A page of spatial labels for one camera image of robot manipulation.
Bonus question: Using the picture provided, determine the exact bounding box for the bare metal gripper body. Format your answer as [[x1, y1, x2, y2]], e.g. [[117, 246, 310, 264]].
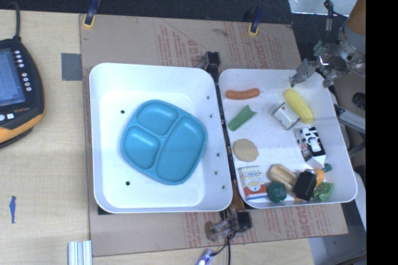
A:
[[316, 39, 367, 79]]

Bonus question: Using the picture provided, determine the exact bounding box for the yellow corn cob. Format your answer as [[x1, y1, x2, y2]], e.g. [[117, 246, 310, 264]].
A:
[[284, 88, 315, 125]]

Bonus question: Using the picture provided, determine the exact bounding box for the small white can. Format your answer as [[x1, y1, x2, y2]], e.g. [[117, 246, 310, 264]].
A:
[[272, 101, 301, 131]]

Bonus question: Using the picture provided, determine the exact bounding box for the orange sausage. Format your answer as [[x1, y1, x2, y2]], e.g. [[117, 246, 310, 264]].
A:
[[225, 88, 261, 101]]

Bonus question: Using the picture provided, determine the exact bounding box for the black and white milk carton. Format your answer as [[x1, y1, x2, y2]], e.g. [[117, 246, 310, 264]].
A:
[[294, 126, 327, 165]]

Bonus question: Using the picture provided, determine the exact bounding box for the white plastic tray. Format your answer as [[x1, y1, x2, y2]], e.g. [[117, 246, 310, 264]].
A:
[[89, 62, 234, 215], [218, 68, 359, 210]]

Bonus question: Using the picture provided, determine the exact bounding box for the green celery stick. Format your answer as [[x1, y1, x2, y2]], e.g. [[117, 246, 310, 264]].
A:
[[226, 105, 258, 132]]

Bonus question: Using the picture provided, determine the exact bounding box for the orange carrot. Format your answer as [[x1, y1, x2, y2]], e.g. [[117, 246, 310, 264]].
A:
[[312, 163, 333, 190]]

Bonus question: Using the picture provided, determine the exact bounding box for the tan round biscuit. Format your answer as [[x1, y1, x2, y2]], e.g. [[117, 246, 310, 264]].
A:
[[231, 138, 259, 162]]

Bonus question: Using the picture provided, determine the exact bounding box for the tan bread roll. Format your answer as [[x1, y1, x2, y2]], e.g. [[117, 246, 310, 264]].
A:
[[267, 163, 297, 192]]

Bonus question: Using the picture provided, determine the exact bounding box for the black rectangular bottle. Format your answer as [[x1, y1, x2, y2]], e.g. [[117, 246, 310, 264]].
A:
[[292, 170, 318, 202]]

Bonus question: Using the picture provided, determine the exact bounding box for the white and red macaroni box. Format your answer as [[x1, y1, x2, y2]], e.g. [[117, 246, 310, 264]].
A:
[[238, 165, 269, 201]]

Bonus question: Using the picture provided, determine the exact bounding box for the dark green broccoli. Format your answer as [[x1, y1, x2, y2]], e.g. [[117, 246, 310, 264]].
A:
[[266, 181, 288, 204]]

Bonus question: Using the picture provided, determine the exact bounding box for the blue divided plate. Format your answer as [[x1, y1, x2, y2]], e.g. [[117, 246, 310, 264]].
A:
[[120, 99, 208, 186]]

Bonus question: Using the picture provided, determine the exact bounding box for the brown cardboard board red print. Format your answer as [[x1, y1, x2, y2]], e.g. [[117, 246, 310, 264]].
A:
[[79, 14, 349, 258]]

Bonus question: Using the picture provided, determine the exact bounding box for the black block with thin wires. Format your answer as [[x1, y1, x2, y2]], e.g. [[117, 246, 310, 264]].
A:
[[235, 210, 253, 232], [203, 51, 222, 72]]

